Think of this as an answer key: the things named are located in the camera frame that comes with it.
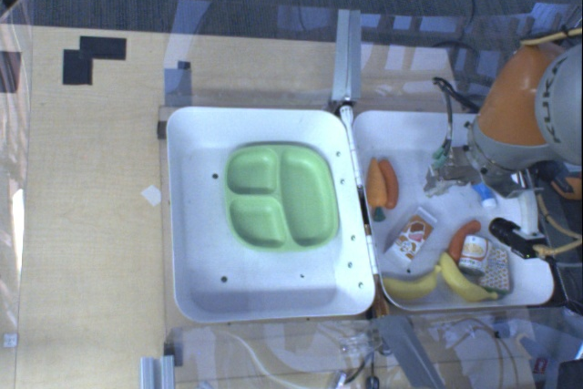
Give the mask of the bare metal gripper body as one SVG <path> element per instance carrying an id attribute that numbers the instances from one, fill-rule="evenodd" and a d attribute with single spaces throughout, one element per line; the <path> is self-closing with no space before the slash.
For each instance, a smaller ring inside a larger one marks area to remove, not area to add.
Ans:
<path id="1" fill-rule="evenodd" d="M 442 162 L 435 162 L 438 183 L 475 186 L 483 183 L 503 198 L 515 198 L 520 191 L 520 185 L 513 180 L 513 175 L 520 171 L 517 145 L 485 139 L 454 146 L 451 139 L 446 139 L 440 150 Z"/>

